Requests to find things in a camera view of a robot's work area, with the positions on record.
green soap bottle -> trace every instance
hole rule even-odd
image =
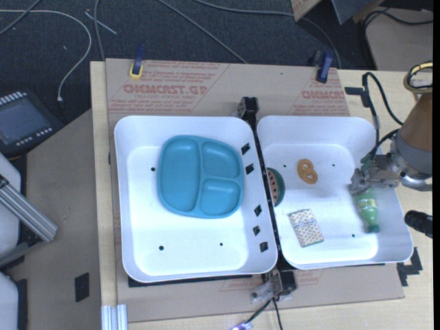
[[[377,224],[377,206],[371,190],[368,189],[360,195],[356,195],[357,210],[363,220],[368,224],[368,233],[380,231]]]

blue plate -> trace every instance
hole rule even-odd
[[[228,217],[243,200],[243,165],[230,145],[193,135],[169,139],[157,170],[160,201],[190,217]]]

